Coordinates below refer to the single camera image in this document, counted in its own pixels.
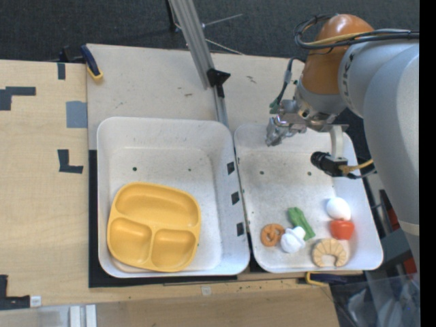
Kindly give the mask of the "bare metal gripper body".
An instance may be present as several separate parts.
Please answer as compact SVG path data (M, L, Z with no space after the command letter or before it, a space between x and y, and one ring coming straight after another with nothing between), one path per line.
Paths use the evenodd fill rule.
M277 124L287 129L292 124L303 124L307 126L307 129L317 132L330 132L335 127L346 131L349 125L335 124L336 117L335 114L318 112L296 99L282 100L277 110Z

